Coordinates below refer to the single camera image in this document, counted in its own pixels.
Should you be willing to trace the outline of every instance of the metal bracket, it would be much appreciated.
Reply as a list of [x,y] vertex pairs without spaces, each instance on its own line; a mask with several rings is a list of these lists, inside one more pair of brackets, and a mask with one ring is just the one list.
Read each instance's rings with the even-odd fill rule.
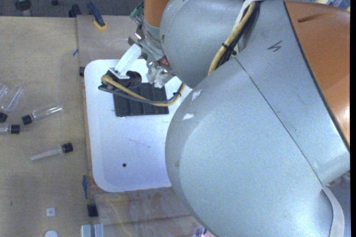
[[102,224],[82,225],[81,237],[104,237],[104,226]]
[[131,47],[125,52],[122,58],[119,60],[115,68],[109,68],[119,79],[129,79],[130,77],[126,75],[129,71],[131,65],[141,56],[141,47],[137,44],[131,45]]

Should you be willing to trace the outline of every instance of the white plastic tray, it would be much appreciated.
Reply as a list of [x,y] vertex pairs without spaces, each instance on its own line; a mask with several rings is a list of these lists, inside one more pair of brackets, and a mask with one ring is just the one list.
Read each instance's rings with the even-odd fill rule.
[[[118,60],[97,60],[85,68],[85,93],[93,176],[105,191],[122,192],[171,186],[166,172],[165,141],[168,126],[182,98],[168,115],[116,117],[112,94],[100,91],[100,78]],[[146,80],[146,61],[131,68]],[[167,98],[180,86],[178,78],[166,84]]]

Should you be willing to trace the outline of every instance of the cable tie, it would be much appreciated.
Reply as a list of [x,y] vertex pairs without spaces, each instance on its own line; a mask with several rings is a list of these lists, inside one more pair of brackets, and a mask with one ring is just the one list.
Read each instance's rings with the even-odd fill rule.
[[221,44],[222,46],[224,46],[225,48],[226,48],[226,50],[232,50],[233,48],[231,48],[231,46],[228,46],[228,45],[226,45],[225,43],[222,43]]

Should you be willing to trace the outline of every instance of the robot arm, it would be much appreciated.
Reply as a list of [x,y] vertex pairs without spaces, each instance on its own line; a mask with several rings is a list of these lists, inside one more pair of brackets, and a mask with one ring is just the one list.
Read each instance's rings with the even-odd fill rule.
[[350,169],[350,14],[267,0],[235,29],[244,1],[144,0],[136,17],[149,81],[193,88],[167,134],[172,186],[216,237],[342,236],[325,186]]

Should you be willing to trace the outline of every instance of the clear plastic tube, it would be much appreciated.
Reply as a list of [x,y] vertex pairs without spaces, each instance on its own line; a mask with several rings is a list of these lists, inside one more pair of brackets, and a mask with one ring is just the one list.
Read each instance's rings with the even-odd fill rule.
[[20,125],[4,123],[0,124],[0,135],[19,134]]
[[8,87],[0,83],[0,105],[2,104],[2,97],[7,93]]
[[52,156],[63,156],[65,153],[73,151],[73,145],[71,143],[59,144],[56,143],[53,146],[43,149],[41,151],[31,152],[31,160],[37,161]]
[[5,89],[3,90],[2,98],[0,101],[0,122],[5,122],[8,114],[17,104],[21,92],[21,86],[14,86],[7,91]]
[[52,103],[32,111],[29,115],[22,116],[22,122],[24,125],[31,124],[39,120],[50,118],[62,111],[63,105],[61,103]]

